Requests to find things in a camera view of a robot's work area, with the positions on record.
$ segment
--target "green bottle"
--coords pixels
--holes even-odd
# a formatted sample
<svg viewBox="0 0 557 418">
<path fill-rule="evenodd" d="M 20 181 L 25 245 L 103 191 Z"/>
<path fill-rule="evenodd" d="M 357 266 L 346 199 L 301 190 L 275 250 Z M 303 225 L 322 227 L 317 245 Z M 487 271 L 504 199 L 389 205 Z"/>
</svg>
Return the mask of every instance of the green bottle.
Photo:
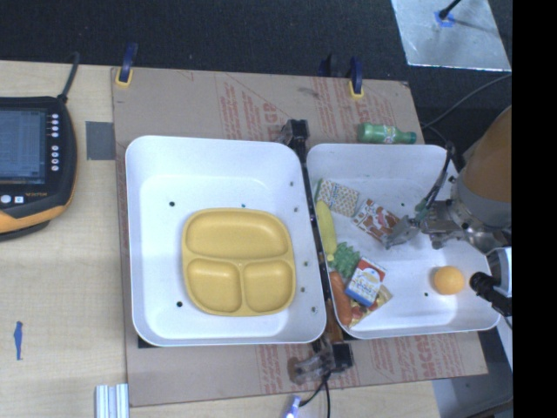
<svg viewBox="0 0 557 418">
<path fill-rule="evenodd" d="M 363 122 L 358 125 L 358 141 L 374 144 L 414 144 L 416 133 L 401 131 L 393 125 L 375 125 Z"/>
</svg>

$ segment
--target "cardboard sheet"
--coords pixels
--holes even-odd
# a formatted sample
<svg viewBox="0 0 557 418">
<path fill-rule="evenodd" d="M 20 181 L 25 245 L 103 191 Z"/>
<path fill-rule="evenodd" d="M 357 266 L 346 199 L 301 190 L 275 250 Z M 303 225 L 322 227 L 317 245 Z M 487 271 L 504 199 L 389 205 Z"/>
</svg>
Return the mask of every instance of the cardboard sheet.
<svg viewBox="0 0 557 418">
<path fill-rule="evenodd" d="M 112 71 L 114 81 L 116 70 Z M 288 362 L 312 355 L 309 344 L 225 347 L 151 347 L 131 320 L 131 283 L 124 154 L 147 134 L 276 140 L 288 119 L 306 119 L 308 146 L 354 143 L 361 122 L 395 125 L 423 136 L 404 83 L 365 80 L 364 97 L 350 96 L 348 80 L 213 71 L 135 69 L 131 85 L 112 85 L 117 193 L 124 286 L 126 363 L 133 407 L 173 402 L 312 391 L 294 384 Z M 351 340 L 354 367 L 330 388 L 485 374 L 477 333 Z"/>
</svg>

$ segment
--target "white tray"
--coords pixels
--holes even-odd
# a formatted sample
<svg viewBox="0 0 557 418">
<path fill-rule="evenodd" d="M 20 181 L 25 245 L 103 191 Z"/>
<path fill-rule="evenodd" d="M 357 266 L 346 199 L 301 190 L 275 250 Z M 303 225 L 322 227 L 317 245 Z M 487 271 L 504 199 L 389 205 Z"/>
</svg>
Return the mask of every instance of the white tray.
<svg viewBox="0 0 557 418">
<path fill-rule="evenodd" d="M 299 159 L 276 143 L 146 136 L 125 154 L 134 326 L 160 347 L 302 343 L 325 329 L 325 302 Z M 247 207 L 274 214 L 292 238 L 296 293 L 275 314 L 230 317 L 188 298 L 180 237 L 193 213 Z"/>
<path fill-rule="evenodd" d="M 330 179 L 359 191 L 359 204 L 373 199 L 402 218 L 426 196 L 440 173 L 445 149 L 435 145 L 316 145 L 308 153 L 307 167 L 315 193 L 320 179 Z M 449 174 L 457 176 L 454 166 Z M 438 199 L 450 196 L 450 183 Z M 467 282 L 481 271 L 490 274 L 484 254 L 466 242 L 449 240 L 440 250 L 420 233 L 404 245 L 386 250 L 359 230 L 348 217 L 332 213 L 337 241 L 345 241 L 362 256 L 384 266 L 384 280 L 393 298 L 359 324 L 346 329 L 355 338 L 374 339 L 415 334 L 437 334 L 490 329 L 500 315 L 476 296 Z M 454 265 L 465 275 L 458 294 L 435 292 L 430 280 L 436 266 Z"/>
</svg>

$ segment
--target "table surface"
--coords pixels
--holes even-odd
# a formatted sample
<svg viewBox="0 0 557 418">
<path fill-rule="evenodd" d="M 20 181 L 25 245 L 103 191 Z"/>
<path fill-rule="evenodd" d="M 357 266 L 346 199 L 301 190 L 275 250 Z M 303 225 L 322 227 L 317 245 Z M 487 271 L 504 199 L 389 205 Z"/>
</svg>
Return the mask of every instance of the table surface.
<svg viewBox="0 0 557 418">
<path fill-rule="evenodd" d="M 56 96 L 69 64 L 0 61 L 0 97 Z M 78 178 L 68 210 L 0 242 L 0 416 L 93 417 L 97 385 L 126 383 L 115 162 L 88 160 L 87 122 L 113 122 L 111 67 L 80 65 L 68 110 Z M 21 360 L 14 331 L 23 323 Z M 281 416 L 289 394 L 132 408 L 131 417 Z M 430 381 L 334 389 L 331 417 L 438 417 Z M 325 392 L 300 418 L 326 416 Z"/>
</svg>

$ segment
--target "blue marker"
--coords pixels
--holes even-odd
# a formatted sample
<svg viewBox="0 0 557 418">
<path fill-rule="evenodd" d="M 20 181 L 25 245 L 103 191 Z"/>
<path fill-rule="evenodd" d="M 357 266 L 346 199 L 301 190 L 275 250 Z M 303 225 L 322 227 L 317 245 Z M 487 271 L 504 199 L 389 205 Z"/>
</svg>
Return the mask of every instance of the blue marker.
<svg viewBox="0 0 557 418">
<path fill-rule="evenodd" d="M 21 357 L 21 341 L 23 340 L 23 323 L 19 320 L 16 324 L 16 331 L 14 331 L 14 340 L 16 341 L 17 360 L 20 361 Z"/>
</svg>

